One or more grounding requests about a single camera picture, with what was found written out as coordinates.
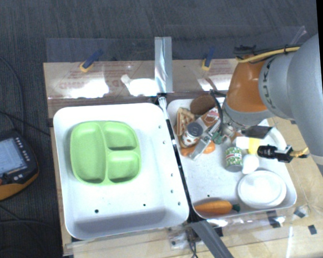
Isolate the green and white can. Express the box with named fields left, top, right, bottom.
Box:
left=224, top=145, right=245, bottom=174

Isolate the white plastic tray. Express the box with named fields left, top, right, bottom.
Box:
left=51, top=98, right=193, bottom=242
left=165, top=89, right=300, bottom=223

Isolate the orange carrot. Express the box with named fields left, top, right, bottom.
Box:
left=194, top=199, right=241, bottom=218

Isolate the small can grey lid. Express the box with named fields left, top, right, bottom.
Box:
left=179, top=122, right=206, bottom=148

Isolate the brown round biscuit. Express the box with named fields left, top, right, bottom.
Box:
left=189, top=94, right=217, bottom=117

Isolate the orange doughnut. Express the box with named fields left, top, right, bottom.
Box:
left=179, top=140, right=217, bottom=158

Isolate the white bowl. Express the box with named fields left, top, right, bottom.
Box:
left=236, top=168, right=289, bottom=211

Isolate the white and red carton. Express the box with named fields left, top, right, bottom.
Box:
left=194, top=107, right=221, bottom=130

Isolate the brown cardboard board red print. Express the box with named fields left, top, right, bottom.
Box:
left=42, top=41, right=323, bottom=258

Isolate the white egg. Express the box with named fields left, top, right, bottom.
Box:
left=240, top=153, right=261, bottom=175

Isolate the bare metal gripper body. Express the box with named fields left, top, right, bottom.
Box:
left=202, top=115, right=236, bottom=146

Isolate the tan pizza slice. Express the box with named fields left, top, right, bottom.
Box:
left=174, top=106, right=198, bottom=136

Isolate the black cylinder on white bracket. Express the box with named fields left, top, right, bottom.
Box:
left=255, top=126, right=295, bottom=166

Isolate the thin black and white rod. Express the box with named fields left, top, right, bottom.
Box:
left=157, top=94, right=196, bottom=224

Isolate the green divided plate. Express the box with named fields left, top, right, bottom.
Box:
left=67, top=117, right=144, bottom=188

